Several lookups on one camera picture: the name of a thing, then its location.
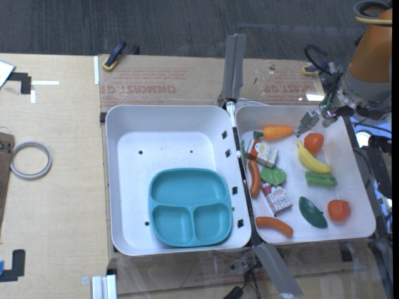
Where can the orange toy sausage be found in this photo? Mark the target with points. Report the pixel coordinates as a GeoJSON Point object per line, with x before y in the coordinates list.
{"type": "Point", "coordinates": [274, 224]}
{"type": "Point", "coordinates": [255, 179]}

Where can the black cylinder on white bracket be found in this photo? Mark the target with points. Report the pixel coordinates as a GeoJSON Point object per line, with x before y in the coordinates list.
{"type": "Point", "coordinates": [379, 142]}

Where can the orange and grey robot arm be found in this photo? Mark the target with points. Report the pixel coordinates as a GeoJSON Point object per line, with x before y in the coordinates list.
{"type": "Point", "coordinates": [371, 55]}

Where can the white plastic tray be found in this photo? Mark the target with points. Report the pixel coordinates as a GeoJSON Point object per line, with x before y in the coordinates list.
{"type": "Point", "coordinates": [131, 179]}
{"type": "Point", "coordinates": [346, 173]}

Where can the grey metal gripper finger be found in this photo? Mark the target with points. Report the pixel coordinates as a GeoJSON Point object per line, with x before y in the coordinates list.
{"type": "Point", "coordinates": [329, 122]}
{"type": "Point", "coordinates": [307, 121]}

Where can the red and white small carton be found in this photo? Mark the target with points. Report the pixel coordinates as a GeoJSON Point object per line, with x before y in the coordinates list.
{"type": "Point", "coordinates": [276, 198]}

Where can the brown cardboard board, red print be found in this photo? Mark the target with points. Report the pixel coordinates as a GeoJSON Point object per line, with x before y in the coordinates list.
{"type": "Point", "coordinates": [174, 79]}

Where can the brown paper bag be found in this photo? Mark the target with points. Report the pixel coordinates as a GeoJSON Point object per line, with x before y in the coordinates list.
{"type": "Point", "coordinates": [4, 179]}

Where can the green toy bean pods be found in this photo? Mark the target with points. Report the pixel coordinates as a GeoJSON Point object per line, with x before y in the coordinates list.
{"type": "Point", "coordinates": [320, 178]}

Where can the orange and white small carton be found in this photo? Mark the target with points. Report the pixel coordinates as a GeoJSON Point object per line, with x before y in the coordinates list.
{"type": "Point", "coordinates": [262, 153]}

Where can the yellow banana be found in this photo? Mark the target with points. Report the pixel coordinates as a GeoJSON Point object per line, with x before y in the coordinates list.
{"type": "Point", "coordinates": [310, 162]}

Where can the teal divided plate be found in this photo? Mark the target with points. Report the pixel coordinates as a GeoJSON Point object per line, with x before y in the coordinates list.
{"type": "Point", "coordinates": [187, 185]}

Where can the dark green toy leaf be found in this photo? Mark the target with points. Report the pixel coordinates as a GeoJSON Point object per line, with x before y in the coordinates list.
{"type": "Point", "coordinates": [311, 212]}

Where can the light green toy leaf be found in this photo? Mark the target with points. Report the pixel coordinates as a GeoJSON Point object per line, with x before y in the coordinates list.
{"type": "Point", "coordinates": [273, 175]}

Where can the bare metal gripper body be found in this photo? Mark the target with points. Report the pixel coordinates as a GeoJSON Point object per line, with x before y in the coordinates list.
{"type": "Point", "coordinates": [358, 106]}

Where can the white tape roll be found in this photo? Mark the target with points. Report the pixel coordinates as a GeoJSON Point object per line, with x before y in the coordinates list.
{"type": "Point", "coordinates": [15, 170]}

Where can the orange toy carrot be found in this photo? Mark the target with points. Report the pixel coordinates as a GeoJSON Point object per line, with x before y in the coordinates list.
{"type": "Point", "coordinates": [277, 132]}

